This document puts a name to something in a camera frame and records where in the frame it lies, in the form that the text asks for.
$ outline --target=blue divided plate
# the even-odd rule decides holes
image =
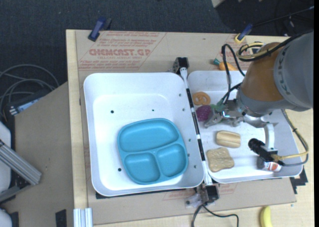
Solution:
[[[128,124],[120,130],[117,142],[124,168],[138,184],[163,182],[187,168],[184,141],[170,120],[154,118]]]

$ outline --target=blue clip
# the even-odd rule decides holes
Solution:
[[[240,44],[244,40],[245,36],[248,35],[252,29],[253,29],[253,25],[251,23],[249,23],[246,26],[246,28],[242,31],[242,33],[237,34],[237,36],[234,39],[235,42],[237,44]]]
[[[99,31],[103,28],[104,24],[106,22],[105,17],[100,17],[97,22],[96,25],[94,27],[94,29],[92,30],[92,32],[90,33],[90,35],[88,36],[88,39],[92,40],[92,41],[96,41],[97,38],[100,36]]]

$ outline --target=purple toy grape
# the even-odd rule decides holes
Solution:
[[[210,105],[202,105],[196,109],[196,115],[198,121],[206,121],[208,119],[209,113],[211,112]]]

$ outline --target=black binder clip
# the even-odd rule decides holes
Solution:
[[[111,21],[112,20],[110,18],[106,21],[105,17],[100,17],[97,20],[94,29],[91,31],[90,35],[88,36],[88,39],[95,42],[97,38],[100,36],[99,31],[104,27],[105,23],[107,23],[107,27],[109,27],[111,24]]]

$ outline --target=yellow banana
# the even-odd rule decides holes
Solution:
[[[270,207],[264,207],[260,212],[260,224],[261,227],[273,227],[271,223]]]

